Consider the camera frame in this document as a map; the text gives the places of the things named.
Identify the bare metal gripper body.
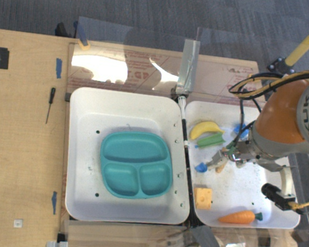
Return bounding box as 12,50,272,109
227,138,263,171

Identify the tan toy bread piece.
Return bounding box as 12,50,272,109
215,161,227,174

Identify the small blue toy piece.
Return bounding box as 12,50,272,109
194,162,209,174

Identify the green toy vegetable stick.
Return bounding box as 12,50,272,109
195,130,227,152

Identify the white plastic tray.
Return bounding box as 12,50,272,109
57,85,202,232
173,99,309,236

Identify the yellow banana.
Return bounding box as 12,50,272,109
188,119,226,144

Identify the yellow cheese block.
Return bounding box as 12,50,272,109
191,186,214,211

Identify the orange carrot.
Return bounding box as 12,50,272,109
217,207,264,228

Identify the green divided plate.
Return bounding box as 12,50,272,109
95,128,178,204

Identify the black and green screwdriver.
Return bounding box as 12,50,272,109
45,87,57,125

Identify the black cylinder on white bracket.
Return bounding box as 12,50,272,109
259,164,300,213

